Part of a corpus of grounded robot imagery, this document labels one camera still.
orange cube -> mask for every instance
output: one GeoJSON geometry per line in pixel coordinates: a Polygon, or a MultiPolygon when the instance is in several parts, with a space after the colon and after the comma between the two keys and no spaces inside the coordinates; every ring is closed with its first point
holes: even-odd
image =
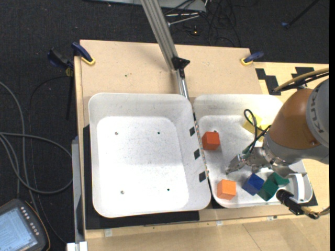
{"type": "Polygon", "coordinates": [[[220,137],[217,132],[207,131],[201,138],[204,150],[216,150],[220,146],[220,137]]]}
{"type": "Polygon", "coordinates": [[[236,195],[236,182],[223,179],[218,183],[217,196],[221,199],[231,200],[236,195]]]}

green cube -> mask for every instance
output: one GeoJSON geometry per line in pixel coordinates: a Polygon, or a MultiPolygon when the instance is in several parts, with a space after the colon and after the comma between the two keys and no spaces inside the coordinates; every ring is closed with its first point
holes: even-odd
{"type": "Polygon", "coordinates": [[[261,190],[257,193],[264,201],[269,201],[279,189],[278,185],[267,179],[261,190]]]}
{"type": "Polygon", "coordinates": [[[271,175],[269,175],[267,179],[271,180],[273,183],[277,184],[277,186],[279,187],[284,187],[287,184],[289,184],[289,180],[287,178],[281,177],[276,172],[273,172],[271,175]]]}

white tray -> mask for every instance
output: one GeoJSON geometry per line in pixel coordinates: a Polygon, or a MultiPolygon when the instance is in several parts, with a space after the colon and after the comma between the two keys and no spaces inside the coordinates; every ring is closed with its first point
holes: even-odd
{"type": "MultiPolygon", "coordinates": [[[[228,175],[226,168],[254,139],[254,134],[242,127],[245,122],[243,111],[250,109],[263,119],[262,123],[271,124],[281,106],[282,102],[271,95],[202,95],[195,99],[194,111],[200,135],[206,131],[217,131],[220,137],[221,146],[215,151],[204,150],[204,155],[213,197],[221,206],[238,208],[280,203],[275,196],[264,201],[260,196],[252,196],[242,189],[245,180],[252,174],[251,167],[245,165],[228,175]],[[231,200],[217,197],[217,184],[222,179],[237,183],[237,195],[231,200]]],[[[285,189],[293,193],[300,203],[308,202],[312,197],[312,187],[303,162],[291,165],[290,168],[298,174],[290,179],[285,189]]],[[[271,173],[272,170],[263,168],[257,175],[266,180],[271,173]]]]}
{"type": "Polygon", "coordinates": [[[177,94],[94,95],[93,205],[107,218],[200,210],[210,202],[191,103],[177,94]]]}

brown tube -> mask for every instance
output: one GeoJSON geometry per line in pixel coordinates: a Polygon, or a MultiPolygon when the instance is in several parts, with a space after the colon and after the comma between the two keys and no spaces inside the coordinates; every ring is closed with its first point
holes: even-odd
{"type": "Polygon", "coordinates": [[[300,89],[284,103],[278,112],[269,134],[277,144],[298,150],[320,145],[306,122],[306,107],[312,89],[300,89]]]}

black floor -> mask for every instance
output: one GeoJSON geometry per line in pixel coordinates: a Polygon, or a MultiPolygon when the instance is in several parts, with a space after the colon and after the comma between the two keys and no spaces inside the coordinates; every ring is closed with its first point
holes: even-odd
{"type": "MultiPolygon", "coordinates": [[[[263,51],[258,61],[329,63],[329,0],[320,0],[289,29],[281,23],[293,20],[314,0],[222,0],[216,10],[219,1],[209,4],[207,18],[173,25],[174,42],[263,51]],[[190,34],[195,25],[199,36],[190,34]]],[[[47,53],[55,47],[71,58],[71,43],[80,39],[155,42],[141,6],[82,0],[0,0],[0,82],[14,92],[22,107],[25,132],[54,140],[68,150],[76,136],[75,101],[67,120],[70,79],[62,77],[64,70],[49,63],[47,53]]],[[[22,132],[15,101],[2,87],[0,131],[22,132]]],[[[8,139],[23,171],[22,139],[8,139]]],[[[48,143],[26,139],[26,158],[30,184],[36,187],[37,183],[39,189],[59,189],[72,176],[71,159],[48,143]]],[[[16,197],[16,177],[2,146],[0,183],[3,205],[16,197]]],[[[20,197],[30,201],[23,186],[20,197]]],[[[64,250],[65,244],[52,232],[36,195],[35,200],[50,234],[51,249],[64,250]]],[[[40,200],[58,235],[65,242],[74,241],[72,188],[53,196],[41,195],[40,200]]]]}

